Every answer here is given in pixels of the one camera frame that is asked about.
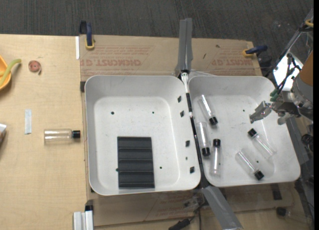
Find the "orange bowl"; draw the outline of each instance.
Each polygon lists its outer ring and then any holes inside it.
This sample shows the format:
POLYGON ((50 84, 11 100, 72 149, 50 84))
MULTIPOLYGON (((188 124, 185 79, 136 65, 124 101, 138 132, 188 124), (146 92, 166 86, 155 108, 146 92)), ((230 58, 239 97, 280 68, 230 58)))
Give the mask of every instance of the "orange bowl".
MULTIPOLYGON (((4 72, 8 65, 6 64, 5 60, 0 56, 0 73, 4 72)), ((4 83, 0 87, 0 90, 4 89, 11 80, 11 72, 9 72, 8 76, 6 77, 4 83)))

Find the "black cap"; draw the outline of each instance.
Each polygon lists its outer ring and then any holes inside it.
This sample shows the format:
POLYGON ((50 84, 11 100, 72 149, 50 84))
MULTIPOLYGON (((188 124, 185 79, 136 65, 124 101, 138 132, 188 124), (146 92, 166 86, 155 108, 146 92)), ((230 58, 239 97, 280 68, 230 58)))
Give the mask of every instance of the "black cap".
POLYGON ((218 123, 217 118, 216 117, 211 117, 209 119, 209 122, 211 125, 216 125, 218 123))
POLYGON ((213 146, 220 148, 220 139, 214 139, 213 140, 213 146))
POLYGON ((210 150, 207 147, 202 148, 201 152, 203 153, 203 156, 209 156, 210 155, 210 150))
POLYGON ((81 131, 72 131, 72 138, 81 138, 81 131))
POLYGON ((257 180, 261 180, 264 177, 264 174, 261 171, 255 172, 255 177, 257 180))
POLYGON ((250 129, 249 131, 248 131, 248 134, 251 136, 251 137, 254 137, 256 134, 257 134, 257 132, 255 131, 255 129, 250 129))
POLYGON ((283 207, 276 208, 277 215, 284 217, 287 213, 287 210, 283 207))

